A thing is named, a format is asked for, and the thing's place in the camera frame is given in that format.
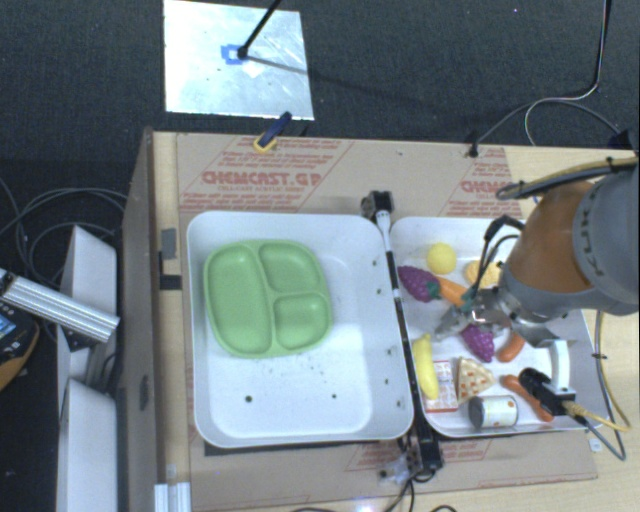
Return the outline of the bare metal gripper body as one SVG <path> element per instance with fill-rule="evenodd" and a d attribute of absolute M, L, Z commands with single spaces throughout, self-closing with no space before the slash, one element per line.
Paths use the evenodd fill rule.
<path fill-rule="evenodd" d="M 471 301 L 471 322 L 489 329 L 511 328 L 517 319 L 516 305 L 505 288 L 481 289 Z"/>

